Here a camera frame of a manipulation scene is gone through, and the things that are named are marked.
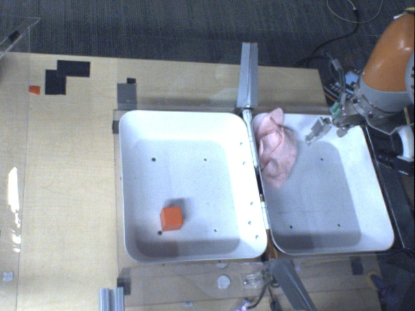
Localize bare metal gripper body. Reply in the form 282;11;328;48
331;96;396;130

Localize pink cloth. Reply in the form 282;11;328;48
252;107;298;189

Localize white plastic tray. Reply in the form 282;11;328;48
250;111;396;257
118;109;269;265

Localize orange cube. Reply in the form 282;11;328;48
159;205;185;233

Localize black cylinder on white bracket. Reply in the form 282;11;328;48
375;124;415;176

